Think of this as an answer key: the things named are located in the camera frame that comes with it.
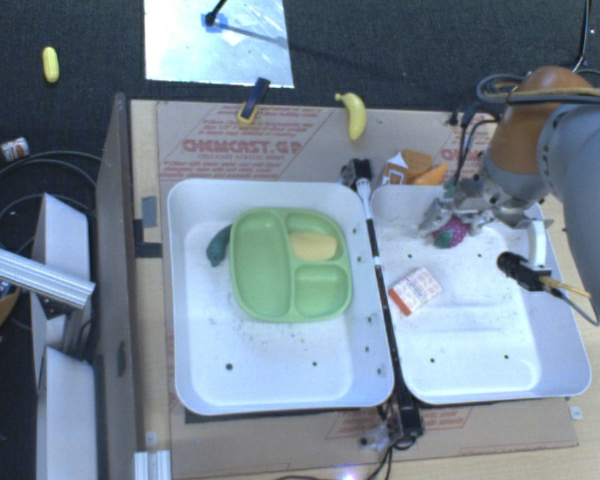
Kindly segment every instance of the tin can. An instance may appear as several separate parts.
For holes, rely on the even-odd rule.
[[[3,142],[0,144],[0,153],[7,162],[13,162],[29,156],[29,143],[24,137]]]

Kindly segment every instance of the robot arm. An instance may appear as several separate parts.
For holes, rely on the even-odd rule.
[[[449,187],[420,231],[429,234],[452,215],[470,226],[470,234],[496,219],[525,226],[525,210],[553,193],[563,203],[569,246],[600,317],[600,104],[560,104],[547,97],[542,102],[541,97],[546,92],[568,100],[565,95],[574,90],[596,92],[564,68],[540,68],[525,78],[511,95],[533,94],[539,102],[530,98],[505,108],[480,174]]]

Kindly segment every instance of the black floor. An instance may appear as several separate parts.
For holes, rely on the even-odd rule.
[[[332,105],[354,91],[369,107],[451,109],[472,101],[492,73],[572,66],[584,0],[283,0],[296,88],[268,103]],[[99,154],[112,98],[243,101],[244,88],[144,79],[143,0],[0,0],[0,143],[24,135],[33,152]],[[600,69],[600,0],[593,0],[588,63]],[[53,45],[60,82],[42,79]],[[81,164],[95,174],[89,162]],[[0,210],[42,190],[91,204],[89,190],[58,167],[23,169],[0,185]],[[17,248],[35,229],[35,203],[16,207],[1,238]],[[16,317],[28,321],[26,304]],[[0,335],[0,479],[33,478],[35,391],[29,335]]]

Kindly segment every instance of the green plate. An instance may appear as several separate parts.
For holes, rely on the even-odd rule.
[[[289,234],[333,236],[335,256],[303,261]],[[233,223],[229,245],[231,282],[240,307],[269,322],[313,322],[342,313],[351,302],[351,265],[338,224],[311,210],[261,208]]]

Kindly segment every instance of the white tray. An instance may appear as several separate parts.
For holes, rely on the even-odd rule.
[[[242,212],[306,208],[341,227],[353,298],[336,318],[315,323],[255,320],[238,306],[229,261],[211,267],[205,250]],[[357,195],[341,185],[190,179],[168,196],[175,384],[203,415],[372,407],[393,391],[382,306]]]
[[[455,248],[437,249],[417,226],[441,194],[440,187],[385,186],[372,199],[387,289],[420,266],[444,288],[408,317],[390,301],[409,390],[430,404],[585,391],[591,370],[571,308],[521,289],[496,266],[504,251],[528,256],[526,232],[491,224]],[[529,215],[541,218],[539,207]],[[550,242],[547,256],[560,278]]]

